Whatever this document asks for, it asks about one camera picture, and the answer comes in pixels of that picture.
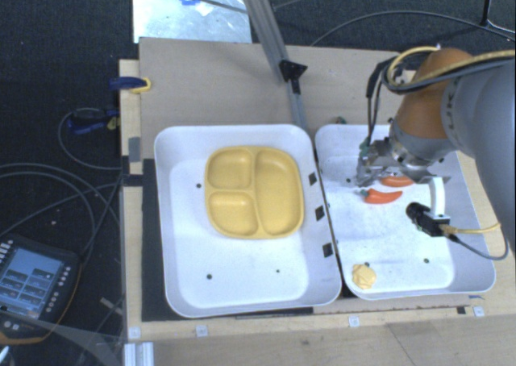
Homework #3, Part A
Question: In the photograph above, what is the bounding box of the orange carrot with green top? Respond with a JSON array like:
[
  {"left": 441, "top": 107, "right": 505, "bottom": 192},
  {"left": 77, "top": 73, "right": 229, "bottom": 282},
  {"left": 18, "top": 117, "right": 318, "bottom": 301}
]
[{"left": 358, "top": 188, "right": 404, "bottom": 206}]

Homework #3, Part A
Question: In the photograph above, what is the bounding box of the brown cardboard board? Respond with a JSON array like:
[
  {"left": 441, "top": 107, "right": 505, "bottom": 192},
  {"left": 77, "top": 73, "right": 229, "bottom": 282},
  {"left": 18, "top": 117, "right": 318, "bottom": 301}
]
[{"left": 138, "top": 36, "right": 497, "bottom": 323}]

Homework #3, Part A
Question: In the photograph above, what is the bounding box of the orange sausage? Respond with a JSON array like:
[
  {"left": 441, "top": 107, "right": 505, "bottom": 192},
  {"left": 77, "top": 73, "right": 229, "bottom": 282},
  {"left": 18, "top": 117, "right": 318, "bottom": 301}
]
[{"left": 380, "top": 175, "right": 416, "bottom": 189}]

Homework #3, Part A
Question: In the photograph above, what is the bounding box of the white plastic tray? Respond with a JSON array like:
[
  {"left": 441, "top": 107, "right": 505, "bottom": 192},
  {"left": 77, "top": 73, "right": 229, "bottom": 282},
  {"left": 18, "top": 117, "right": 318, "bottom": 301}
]
[
  {"left": 153, "top": 123, "right": 343, "bottom": 319},
  {"left": 314, "top": 123, "right": 497, "bottom": 302}
]

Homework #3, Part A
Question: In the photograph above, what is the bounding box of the yellow lumpy toy food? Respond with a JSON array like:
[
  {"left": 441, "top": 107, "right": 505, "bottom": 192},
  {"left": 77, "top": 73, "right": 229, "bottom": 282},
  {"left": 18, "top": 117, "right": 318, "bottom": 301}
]
[{"left": 351, "top": 262, "right": 378, "bottom": 290}]

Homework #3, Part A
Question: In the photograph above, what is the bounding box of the yellow divided plate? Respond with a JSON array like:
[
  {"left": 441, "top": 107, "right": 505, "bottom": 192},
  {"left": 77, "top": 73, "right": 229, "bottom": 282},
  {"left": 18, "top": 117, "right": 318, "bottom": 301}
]
[{"left": 203, "top": 145, "right": 305, "bottom": 241}]

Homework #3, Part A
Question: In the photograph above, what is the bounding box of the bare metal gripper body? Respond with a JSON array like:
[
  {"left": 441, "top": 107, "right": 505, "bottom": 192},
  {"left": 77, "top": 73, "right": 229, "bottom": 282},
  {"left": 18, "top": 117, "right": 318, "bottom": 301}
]
[{"left": 357, "top": 139, "right": 437, "bottom": 182}]

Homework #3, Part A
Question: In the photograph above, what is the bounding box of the black cylinder on white bracket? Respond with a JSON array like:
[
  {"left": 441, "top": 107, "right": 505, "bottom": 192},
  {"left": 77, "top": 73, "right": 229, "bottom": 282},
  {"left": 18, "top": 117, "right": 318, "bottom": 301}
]
[{"left": 405, "top": 177, "right": 452, "bottom": 239}]

